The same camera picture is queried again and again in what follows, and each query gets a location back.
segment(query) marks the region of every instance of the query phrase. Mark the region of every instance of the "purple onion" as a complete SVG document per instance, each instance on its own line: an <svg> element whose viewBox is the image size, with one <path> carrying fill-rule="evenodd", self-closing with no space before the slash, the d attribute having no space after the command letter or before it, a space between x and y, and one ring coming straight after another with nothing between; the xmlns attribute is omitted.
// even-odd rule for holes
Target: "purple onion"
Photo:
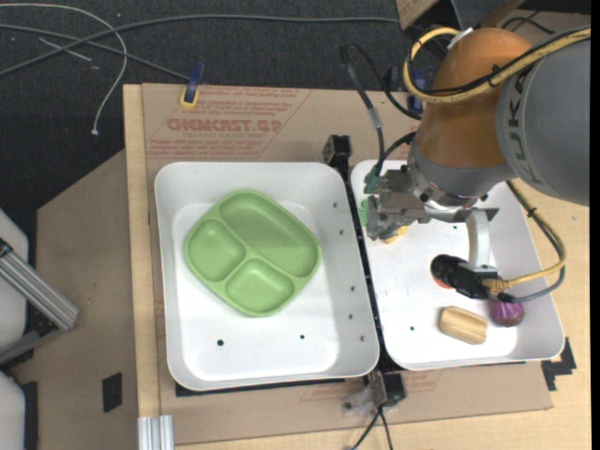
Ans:
<svg viewBox="0 0 600 450"><path fill-rule="evenodd" d="M525 308L520 303L491 301L491 319L501 326L515 326L525 316Z"/></svg>

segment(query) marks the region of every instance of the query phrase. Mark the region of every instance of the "white cable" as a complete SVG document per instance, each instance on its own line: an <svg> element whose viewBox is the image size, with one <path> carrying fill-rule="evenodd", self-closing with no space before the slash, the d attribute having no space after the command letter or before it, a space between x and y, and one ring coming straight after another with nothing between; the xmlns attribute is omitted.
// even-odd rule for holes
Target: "white cable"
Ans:
<svg viewBox="0 0 600 450"><path fill-rule="evenodd" d="M126 68L128 66L128 58L127 58L128 48L125 45L125 41L123 41L123 39L121 38L121 36L119 35L119 33L114 30L114 27L110 23L102 20L98 15L94 15L93 13L90 13L87 10L83 10L82 8L69 7L69 6L66 6L66 5L36 4L36 3L0 4L0 8L9 8L9 7L13 7L13 8L60 8L60 9L63 9L63 10L76 11L76 12L79 12L79 13L81 13L83 15L91 17L94 20L102 23L108 29L112 30L113 33L114 33L114 35L118 38L119 42L121 43L121 48L123 48L123 54L124 54L124 57L123 57L123 66L121 67L121 71L119 72L119 75L117 76L116 80L112 84L111 89L108 91L108 93L106 94L106 97L104 97L104 99L102 100L102 103L100 103L100 107L97 109L96 118L94 119L94 126L92 128L91 134L93 136L95 136L95 137L99 136L99 133L98 133L98 120L100 119L100 115L102 114L102 111L104 110L106 102L109 100L109 98L113 94L114 89L116 88L116 86L119 84L119 82L123 78L123 75L125 74L125 70L126 70Z"/></svg>

